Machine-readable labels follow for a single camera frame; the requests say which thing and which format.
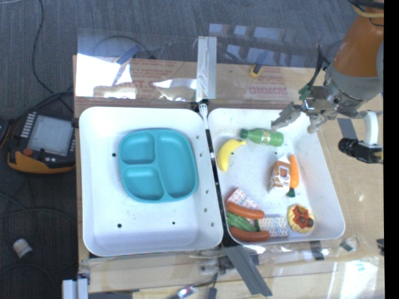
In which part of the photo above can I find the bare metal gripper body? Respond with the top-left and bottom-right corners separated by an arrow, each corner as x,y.
299,85 -> 365,123

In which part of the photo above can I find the green plastic bottle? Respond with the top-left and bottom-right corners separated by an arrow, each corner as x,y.
239,128 -> 285,148

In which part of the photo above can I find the orange carrot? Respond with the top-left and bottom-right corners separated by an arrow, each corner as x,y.
286,154 -> 301,198

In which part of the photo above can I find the orange and white carton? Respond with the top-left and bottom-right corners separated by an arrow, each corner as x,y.
267,154 -> 292,198

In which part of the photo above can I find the white plastic tray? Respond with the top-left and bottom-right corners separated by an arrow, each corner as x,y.
78,105 -> 225,258
206,107 -> 347,247

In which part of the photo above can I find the yellow banana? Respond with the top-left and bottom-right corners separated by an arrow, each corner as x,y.
216,138 -> 248,173

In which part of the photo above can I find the brown cardboard board red print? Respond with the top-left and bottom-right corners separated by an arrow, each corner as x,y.
72,54 -> 385,293

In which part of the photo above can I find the red and white patterned packet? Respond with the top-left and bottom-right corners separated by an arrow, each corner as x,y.
224,187 -> 263,218
257,216 -> 291,239

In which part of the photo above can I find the yellow spaghetti with meatballs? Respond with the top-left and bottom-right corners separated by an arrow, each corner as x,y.
286,204 -> 315,234

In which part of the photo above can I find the orange-brown sausage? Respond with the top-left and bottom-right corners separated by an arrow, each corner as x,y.
225,201 -> 266,221
229,225 -> 271,243

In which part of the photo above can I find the blue divided plate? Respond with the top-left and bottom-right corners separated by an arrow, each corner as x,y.
117,128 -> 200,204

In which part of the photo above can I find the small white can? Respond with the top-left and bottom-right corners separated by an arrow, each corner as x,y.
12,238 -> 34,259

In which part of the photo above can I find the black cylinder on white bracket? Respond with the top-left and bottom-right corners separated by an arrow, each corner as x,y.
338,110 -> 384,165

